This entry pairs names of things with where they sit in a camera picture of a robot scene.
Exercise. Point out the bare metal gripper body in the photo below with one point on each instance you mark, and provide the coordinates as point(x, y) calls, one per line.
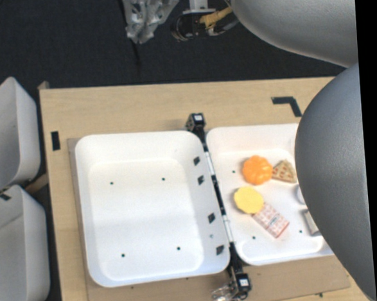
point(143, 14)

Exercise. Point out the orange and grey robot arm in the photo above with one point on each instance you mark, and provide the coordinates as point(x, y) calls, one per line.
point(301, 13)

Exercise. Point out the thin black and white rod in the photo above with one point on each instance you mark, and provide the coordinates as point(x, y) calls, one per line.
point(216, 183)

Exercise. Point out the orange toy pumpkin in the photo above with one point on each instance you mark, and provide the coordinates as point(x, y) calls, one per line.
point(257, 170)

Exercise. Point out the white plastic tray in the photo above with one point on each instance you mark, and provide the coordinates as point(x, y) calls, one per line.
point(141, 208)
point(247, 252)

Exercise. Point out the toy pizza slice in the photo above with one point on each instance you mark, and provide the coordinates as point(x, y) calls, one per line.
point(285, 172)

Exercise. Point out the yellow round biscuit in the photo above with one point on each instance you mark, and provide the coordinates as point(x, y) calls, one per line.
point(248, 200)

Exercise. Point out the pink and white packet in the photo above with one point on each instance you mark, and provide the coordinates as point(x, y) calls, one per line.
point(272, 222)

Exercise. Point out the silver grey can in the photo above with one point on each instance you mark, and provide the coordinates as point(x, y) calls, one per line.
point(310, 222)

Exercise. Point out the black cylinder on white bracket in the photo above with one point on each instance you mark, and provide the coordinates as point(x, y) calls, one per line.
point(187, 26)

